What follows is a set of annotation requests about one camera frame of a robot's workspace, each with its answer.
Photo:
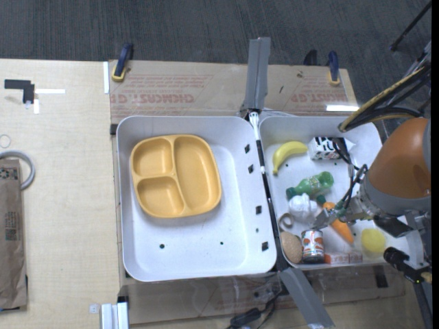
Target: brown paper bag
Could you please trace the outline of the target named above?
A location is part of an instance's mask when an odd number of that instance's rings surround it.
[[[27,303],[20,162],[0,160],[0,308]]]

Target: clamp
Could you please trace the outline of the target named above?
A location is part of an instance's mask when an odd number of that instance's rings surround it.
[[[133,44],[126,42],[123,44],[121,55],[117,61],[116,66],[113,67],[111,72],[111,79],[115,82],[122,82],[125,77],[126,67],[125,63],[132,58]]]
[[[338,76],[338,56],[335,51],[331,51],[328,55],[328,80],[330,85],[337,86],[340,84],[340,77]]]

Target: white tray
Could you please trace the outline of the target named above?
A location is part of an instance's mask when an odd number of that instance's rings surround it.
[[[360,167],[363,164],[372,164],[381,148],[381,139],[376,127],[369,123],[341,133],[337,126],[346,117],[267,117],[260,122],[259,133],[261,136],[264,151],[268,183],[272,194],[273,206],[276,216],[279,218],[288,211],[286,189],[296,186],[303,178],[311,177],[322,171],[329,171],[334,177],[334,185],[325,194],[327,201],[337,203],[349,187],[347,164],[342,160],[311,160],[307,154],[290,156],[279,168],[278,175],[273,175],[272,156],[274,151],[287,141],[300,141],[308,144],[316,136],[344,137],[355,146],[350,150],[353,163]],[[358,191],[358,184],[355,186],[353,195]],[[292,234],[300,236],[307,225],[295,221],[293,228],[288,230]],[[365,228],[377,229],[373,221],[358,221],[351,230],[354,234],[354,245],[350,246],[331,227],[323,228],[324,248],[327,252],[348,252],[352,249],[361,249],[361,231]],[[407,239],[394,238],[383,232],[386,238],[386,247],[393,246],[405,253],[409,253]],[[370,257],[363,253],[363,264],[384,263],[382,256]],[[292,264],[301,269],[316,269],[334,267],[326,264]]]
[[[221,201],[212,211],[176,219],[142,211],[132,185],[132,148],[145,138],[168,134],[198,135],[211,146],[222,185]],[[272,224],[248,122],[239,117],[128,117],[117,128],[117,151],[123,263],[134,279],[236,276],[273,268]]]

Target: can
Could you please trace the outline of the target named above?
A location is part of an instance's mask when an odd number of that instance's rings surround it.
[[[302,261],[304,263],[324,262],[323,232],[317,229],[302,232]]]

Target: yellow plate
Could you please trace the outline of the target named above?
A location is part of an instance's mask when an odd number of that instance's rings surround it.
[[[141,141],[131,153],[131,172],[140,206],[154,217],[199,215],[221,199],[215,157],[199,136],[166,135]]]

